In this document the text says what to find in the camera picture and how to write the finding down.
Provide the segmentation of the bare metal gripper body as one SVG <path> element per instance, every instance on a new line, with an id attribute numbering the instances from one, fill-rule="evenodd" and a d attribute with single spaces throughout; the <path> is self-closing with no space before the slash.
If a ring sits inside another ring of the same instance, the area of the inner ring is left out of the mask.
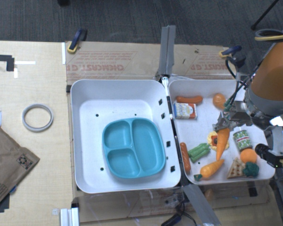
<path id="1" fill-rule="evenodd" d="M 250 116 L 246 113 L 244 106 L 245 103 L 243 101 L 235 100 L 230 108 L 229 120 L 234 124 L 235 127 L 252 125 Z"/>

